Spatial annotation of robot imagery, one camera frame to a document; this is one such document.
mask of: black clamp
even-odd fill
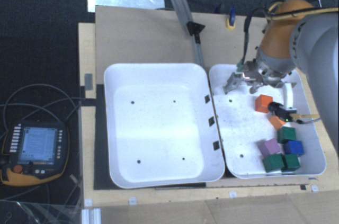
[[[194,35],[196,44],[200,44],[201,42],[199,34],[206,26],[192,21],[189,21],[186,25],[187,29],[189,30],[189,34]]]

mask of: block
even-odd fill
[[[281,171],[296,171],[300,167],[300,162],[296,154],[286,154],[282,156],[284,167]]]
[[[278,143],[286,143],[289,140],[296,140],[296,129],[293,127],[281,127],[278,130]]]
[[[298,156],[304,154],[304,148],[300,140],[289,140],[284,144],[285,154],[296,154]]]
[[[271,96],[261,94],[257,99],[255,99],[255,111],[268,113],[268,106],[273,102],[273,98]]]
[[[274,138],[260,144],[258,148],[264,158],[268,155],[277,154],[280,152],[279,144]]]
[[[271,116],[269,121],[276,130],[279,130],[286,123],[285,121],[279,119],[277,116]]]
[[[263,159],[266,172],[274,171],[276,169],[284,168],[284,162],[280,154],[268,155]]]

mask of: white tray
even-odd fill
[[[104,85],[110,175],[117,186],[222,177],[225,162],[200,66],[115,64],[105,71]]]
[[[255,94],[243,82],[236,90],[224,94],[235,65],[214,65],[209,72],[213,100],[218,116],[220,135],[225,150],[226,164],[230,172],[239,178],[258,178],[283,175],[319,175],[326,168],[326,160],[314,124],[287,123],[296,129],[297,140],[301,140],[305,154],[299,157],[301,167],[295,172],[266,173],[258,145],[277,137],[275,128],[268,121],[270,114],[255,112],[255,99],[260,94],[272,96],[283,104],[282,89],[264,86]],[[297,83],[293,90],[293,107],[299,114],[310,114],[300,77],[296,71],[285,77],[284,82]]]

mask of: blue block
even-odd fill
[[[304,148],[300,140],[289,140],[284,144],[285,154],[297,154],[298,156],[304,154]]]

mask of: purple block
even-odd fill
[[[259,145],[259,150],[263,157],[280,152],[280,147],[276,139],[272,138]]]

